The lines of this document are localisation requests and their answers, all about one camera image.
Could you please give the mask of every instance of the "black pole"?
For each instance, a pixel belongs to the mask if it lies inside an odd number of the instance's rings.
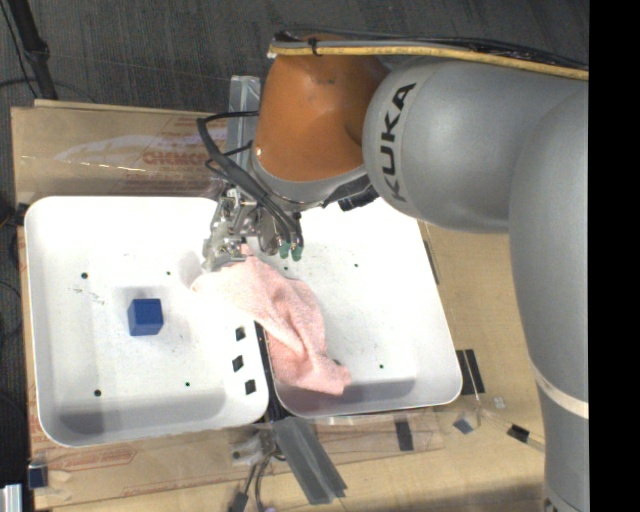
[[[49,47],[40,39],[28,0],[7,0],[7,3],[22,40],[24,55],[33,69],[42,97],[48,100],[57,100],[58,93],[49,73],[49,66],[47,66]]]

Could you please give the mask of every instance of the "yellow cable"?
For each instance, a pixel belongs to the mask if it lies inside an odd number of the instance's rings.
[[[270,45],[269,52],[276,55],[313,55],[314,50],[308,48],[284,48]],[[470,50],[456,50],[451,48],[438,48],[433,46],[317,46],[317,55],[429,55],[431,57],[467,60],[482,62],[509,68],[544,73],[546,75],[561,76],[574,80],[589,80],[589,72],[581,69],[552,66],[528,60],[478,53]]]

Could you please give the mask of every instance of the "pink cloth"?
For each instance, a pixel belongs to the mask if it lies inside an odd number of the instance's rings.
[[[267,332],[275,377],[299,388],[341,395],[351,374],[326,354],[324,320],[315,295],[250,255],[243,263],[198,277],[197,293],[215,293],[251,314]]]

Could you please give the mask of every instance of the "dark floor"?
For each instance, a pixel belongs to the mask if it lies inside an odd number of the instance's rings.
[[[31,8],[61,99],[119,105],[224,110],[230,77],[264,77],[272,34],[291,24],[488,38],[589,60],[587,0],[32,0]],[[9,109],[33,95],[7,83],[22,75],[4,19],[0,70],[0,198],[13,205]],[[14,234],[10,222],[0,227],[0,487],[24,482],[27,464]]]

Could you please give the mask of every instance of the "blue block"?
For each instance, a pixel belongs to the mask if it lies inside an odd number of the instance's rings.
[[[164,324],[160,299],[133,299],[127,315],[131,336],[158,334]]]

